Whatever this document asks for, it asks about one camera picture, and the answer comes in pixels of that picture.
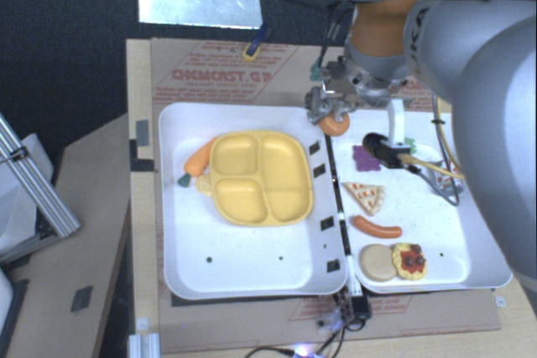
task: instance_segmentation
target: black clip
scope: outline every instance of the black clip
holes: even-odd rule
[[[7,158],[0,159],[0,164],[4,164],[7,161],[11,160],[13,162],[22,160],[29,156],[29,151],[26,147],[20,147],[15,149],[13,152],[9,153]]]

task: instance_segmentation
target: toy hot dog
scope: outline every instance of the toy hot dog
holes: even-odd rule
[[[403,234],[401,227],[382,227],[373,224],[366,220],[361,215],[356,215],[352,219],[352,224],[361,232],[369,234],[370,236],[378,237],[381,239],[395,239]]]

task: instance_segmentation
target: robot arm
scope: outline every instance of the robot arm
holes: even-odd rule
[[[352,1],[344,55],[306,97],[310,121],[341,134],[346,112],[387,106],[410,73],[450,102],[467,186],[537,313],[535,0]]]

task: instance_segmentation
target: yellow divided plate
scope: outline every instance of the yellow divided plate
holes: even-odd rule
[[[300,144],[281,132],[233,132],[211,149],[211,187],[217,209],[243,226],[284,226],[313,205],[310,168]]]

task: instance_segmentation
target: toy carrot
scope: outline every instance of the toy carrot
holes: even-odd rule
[[[211,148],[215,141],[216,137],[211,139],[195,153],[189,156],[185,165],[183,166],[185,174],[179,178],[177,184],[182,187],[187,187],[190,183],[191,177],[200,176],[203,173],[205,167],[207,167],[207,164],[209,163],[209,158],[211,157]]]

